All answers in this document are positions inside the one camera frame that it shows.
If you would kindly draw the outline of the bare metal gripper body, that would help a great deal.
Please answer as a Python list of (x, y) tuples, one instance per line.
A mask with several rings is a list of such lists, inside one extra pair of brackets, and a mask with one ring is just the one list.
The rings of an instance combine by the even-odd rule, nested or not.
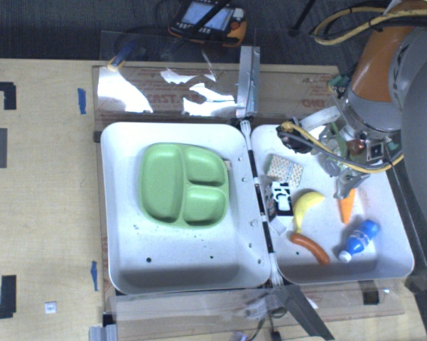
[(355, 172), (381, 173), (402, 162), (400, 130), (377, 130), (361, 122), (353, 127), (342, 118), (335, 125), (343, 163)]

